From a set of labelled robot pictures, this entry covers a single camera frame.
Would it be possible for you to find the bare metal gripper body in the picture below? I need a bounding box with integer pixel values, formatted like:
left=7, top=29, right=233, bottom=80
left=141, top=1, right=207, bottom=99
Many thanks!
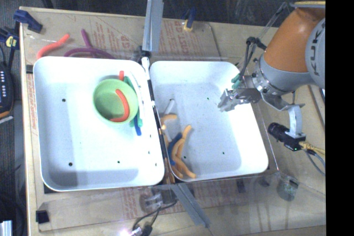
left=233, top=72, right=267, bottom=105

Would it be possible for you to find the white plastic tray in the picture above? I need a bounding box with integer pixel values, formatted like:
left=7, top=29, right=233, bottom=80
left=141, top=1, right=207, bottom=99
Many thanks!
left=148, top=60, right=269, bottom=183
left=33, top=55, right=166, bottom=192

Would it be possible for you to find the brown cardboard board red print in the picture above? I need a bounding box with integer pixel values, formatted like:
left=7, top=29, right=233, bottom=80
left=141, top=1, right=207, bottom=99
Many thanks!
left=20, top=7, right=326, bottom=233

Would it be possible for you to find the thin black and white rod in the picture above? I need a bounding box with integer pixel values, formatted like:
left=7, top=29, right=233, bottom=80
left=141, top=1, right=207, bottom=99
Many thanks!
left=140, top=56, right=170, bottom=183

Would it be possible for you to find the green bowl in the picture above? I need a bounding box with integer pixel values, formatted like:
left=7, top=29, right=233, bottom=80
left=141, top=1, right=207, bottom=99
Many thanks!
left=92, top=78, right=139, bottom=124

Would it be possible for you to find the orange rope piece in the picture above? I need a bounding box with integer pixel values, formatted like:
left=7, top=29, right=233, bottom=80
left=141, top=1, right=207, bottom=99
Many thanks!
left=175, top=124, right=197, bottom=179
left=160, top=113, right=178, bottom=131
left=170, top=156, right=184, bottom=179

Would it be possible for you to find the black cylinder on white bracket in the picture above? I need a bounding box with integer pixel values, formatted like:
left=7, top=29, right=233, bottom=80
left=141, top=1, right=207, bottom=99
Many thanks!
left=261, top=91, right=307, bottom=152

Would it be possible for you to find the white rope piece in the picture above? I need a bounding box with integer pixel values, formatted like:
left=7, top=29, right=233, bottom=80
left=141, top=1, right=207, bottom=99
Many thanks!
left=164, top=99, right=176, bottom=116

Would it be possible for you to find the blue rope piece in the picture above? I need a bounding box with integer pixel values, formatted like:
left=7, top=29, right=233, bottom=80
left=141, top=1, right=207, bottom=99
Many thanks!
left=167, top=132, right=183, bottom=166
left=133, top=116, right=142, bottom=137

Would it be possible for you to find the green rope piece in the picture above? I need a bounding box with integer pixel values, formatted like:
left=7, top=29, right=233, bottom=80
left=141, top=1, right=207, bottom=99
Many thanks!
left=123, top=76, right=143, bottom=128

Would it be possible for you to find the red rope piece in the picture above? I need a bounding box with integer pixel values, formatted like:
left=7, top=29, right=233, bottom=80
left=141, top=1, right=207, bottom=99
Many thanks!
left=110, top=70, right=131, bottom=123
left=36, top=33, right=70, bottom=60

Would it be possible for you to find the black block with thin wires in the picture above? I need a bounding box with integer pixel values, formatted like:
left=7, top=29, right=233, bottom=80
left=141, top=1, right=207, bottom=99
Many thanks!
left=159, top=187, right=178, bottom=204

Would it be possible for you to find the purple rope piece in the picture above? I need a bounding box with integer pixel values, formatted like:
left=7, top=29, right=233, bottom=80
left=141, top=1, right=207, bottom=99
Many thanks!
left=63, top=29, right=116, bottom=60

